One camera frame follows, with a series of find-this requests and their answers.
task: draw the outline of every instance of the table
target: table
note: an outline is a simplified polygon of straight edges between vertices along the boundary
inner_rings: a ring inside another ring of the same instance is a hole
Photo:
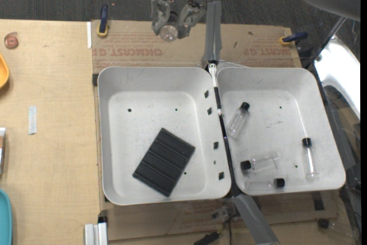
[[[96,88],[87,28],[86,22],[0,20],[0,37],[16,31],[19,39],[15,49],[0,43],[10,69],[9,83],[0,90],[0,126],[7,128],[0,188],[11,201],[14,245],[82,244],[84,225],[96,223],[103,208]],[[37,107],[37,132],[33,135],[28,134],[29,106]],[[342,201],[333,201],[339,218],[348,221]],[[314,220],[281,224],[276,223],[278,216],[269,214],[282,244],[353,244],[319,232]],[[119,224],[109,223],[111,230],[116,227]],[[111,244],[192,244],[203,235],[156,236]],[[234,244],[254,244],[246,228],[235,228],[233,238]],[[228,239],[223,236],[217,244],[228,244]]]

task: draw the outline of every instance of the plastic bottle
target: plastic bottle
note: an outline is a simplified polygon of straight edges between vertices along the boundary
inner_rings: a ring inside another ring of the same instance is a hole
[[[319,219],[318,227],[327,231],[329,234],[335,234],[335,237],[344,236],[357,240],[360,232],[356,228],[352,228],[349,224],[341,223],[339,220]]]
[[[241,162],[241,170],[261,170],[267,168],[278,168],[279,156],[277,152],[271,151],[265,155],[251,157]]]
[[[236,109],[235,114],[233,114],[232,119],[227,125],[227,132],[234,139],[238,139],[243,126],[248,118],[248,109],[250,104],[247,102],[242,103],[242,105]]]
[[[284,178],[246,177],[245,189],[251,190],[282,190],[286,185]]]
[[[319,177],[315,166],[314,148],[312,147],[310,138],[303,138],[303,166],[306,178],[310,181],[314,181]]]

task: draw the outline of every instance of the plastic vial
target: plastic vial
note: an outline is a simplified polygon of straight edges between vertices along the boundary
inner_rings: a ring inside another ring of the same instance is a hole
[[[245,189],[251,190],[282,190],[286,185],[284,178],[246,177]]]
[[[178,30],[172,25],[165,25],[159,31],[159,35],[166,42],[173,42],[178,37]]]
[[[271,151],[266,155],[251,157],[241,162],[241,170],[261,170],[267,168],[278,168],[279,156],[277,152]]]
[[[236,109],[235,114],[227,125],[227,132],[232,138],[237,139],[241,133],[243,126],[248,118],[248,109],[250,104],[247,102],[242,103],[242,105]]]
[[[344,236],[357,240],[360,237],[360,232],[356,228],[352,228],[349,224],[341,223],[338,220],[319,219],[317,221],[318,227],[327,231],[330,235],[335,237]]]
[[[315,166],[315,157],[314,157],[314,149],[312,147],[311,139],[310,138],[303,138],[303,166],[304,166],[304,173],[306,174],[306,178],[310,181],[314,181],[318,178],[319,174],[316,170]]]

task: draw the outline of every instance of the blue clamp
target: blue clamp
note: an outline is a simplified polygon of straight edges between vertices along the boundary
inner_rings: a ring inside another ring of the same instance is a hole
[[[108,5],[104,4],[101,8],[101,23],[97,27],[97,35],[99,37],[107,36],[108,26],[107,26],[107,15],[108,15]]]
[[[306,39],[308,36],[309,34],[307,32],[294,33],[287,37],[281,37],[279,42],[282,45],[290,45],[293,41],[298,43],[300,40]]]

